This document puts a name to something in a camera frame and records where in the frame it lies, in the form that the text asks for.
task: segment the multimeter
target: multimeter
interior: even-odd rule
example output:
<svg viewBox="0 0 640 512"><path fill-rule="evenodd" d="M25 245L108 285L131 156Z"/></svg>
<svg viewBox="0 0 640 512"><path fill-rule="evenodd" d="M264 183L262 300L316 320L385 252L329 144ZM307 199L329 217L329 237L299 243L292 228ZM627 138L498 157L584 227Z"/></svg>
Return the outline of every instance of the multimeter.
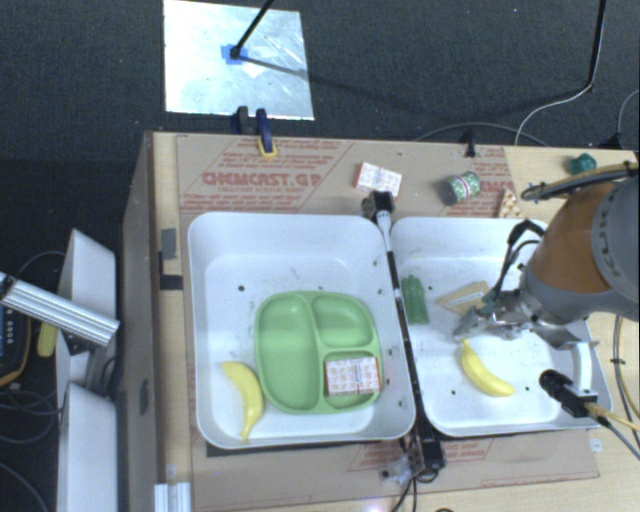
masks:
<svg viewBox="0 0 640 512"><path fill-rule="evenodd" d="M29 354L29 319L0 306L0 386L18 378Z"/></svg>

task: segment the can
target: can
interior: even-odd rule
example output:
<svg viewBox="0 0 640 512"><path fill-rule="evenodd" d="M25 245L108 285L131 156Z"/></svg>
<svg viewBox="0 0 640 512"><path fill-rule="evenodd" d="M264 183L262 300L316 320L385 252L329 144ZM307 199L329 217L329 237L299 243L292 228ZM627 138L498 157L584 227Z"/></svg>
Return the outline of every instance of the can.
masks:
<svg viewBox="0 0 640 512"><path fill-rule="evenodd" d="M480 193L480 178L475 172L467 171L441 182L438 192L447 206L466 201Z"/></svg>

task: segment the green plate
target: green plate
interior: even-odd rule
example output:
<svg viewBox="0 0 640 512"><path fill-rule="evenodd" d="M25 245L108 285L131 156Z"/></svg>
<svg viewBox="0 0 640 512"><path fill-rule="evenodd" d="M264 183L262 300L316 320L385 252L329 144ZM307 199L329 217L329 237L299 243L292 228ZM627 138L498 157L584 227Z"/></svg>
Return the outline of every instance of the green plate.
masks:
<svg viewBox="0 0 640 512"><path fill-rule="evenodd" d="M378 398L379 393L325 394L325 361L375 357L382 382L373 318L366 306L350 295L301 291L269 297L256 315L255 349L262 390L283 411L351 411Z"/></svg>

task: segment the teal object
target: teal object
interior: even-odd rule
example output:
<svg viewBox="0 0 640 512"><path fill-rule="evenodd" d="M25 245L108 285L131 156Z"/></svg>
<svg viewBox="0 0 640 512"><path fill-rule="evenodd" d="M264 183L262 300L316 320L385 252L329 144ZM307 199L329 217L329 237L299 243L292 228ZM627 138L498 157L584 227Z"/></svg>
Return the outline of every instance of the teal object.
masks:
<svg viewBox="0 0 640 512"><path fill-rule="evenodd" d="M255 351L262 391L285 412L352 411L380 394L325 394L325 361L375 357L382 382L373 317L350 295L307 291L272 295L256 314Z"/></svg>
<svg viewBox="0 0 640 512"><path fill-rule="evenodd" d="M427 304L424 301L424 287L420 279L410 275L402 280L401 286L402 300L409 325L428 324L429 314Z"/></svg>
<svg viewBox="0 0 640 512"><path fill-rule="evenodd" d="M578 158L569 161L569 174L580 174L591 171L597 167L596 159L587 153L582 153Z"/></svg>

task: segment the banana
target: banana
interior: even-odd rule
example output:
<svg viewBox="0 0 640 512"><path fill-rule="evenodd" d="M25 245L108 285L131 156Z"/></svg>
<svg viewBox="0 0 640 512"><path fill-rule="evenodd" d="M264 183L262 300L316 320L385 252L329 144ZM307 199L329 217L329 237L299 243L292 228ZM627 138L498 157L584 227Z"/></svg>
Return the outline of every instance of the banana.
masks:
<svg viewBox="0 0 640 512"><path fill-rule="evenodd" d="M469 345L469 340L462 340L462 345L460 363L462 364L464 373L471 379L471 382L487 395L503 397L515 393L516 390L511 384L496 377L487 370L487 367L482 364L478 354L476 354L475 350Z"/></svg>
<svg viewBox="0 0 640 512"><path fill-rule="evenodd" d="M242 363L236 361L225 361L222 363L222 370L231 379L240 395L242 396L242 406L244 409L244 428L240 437L246 441L249 438L249 431L262 417L264 412L264 400L262 399L262 388L255 374Z"/></svg>

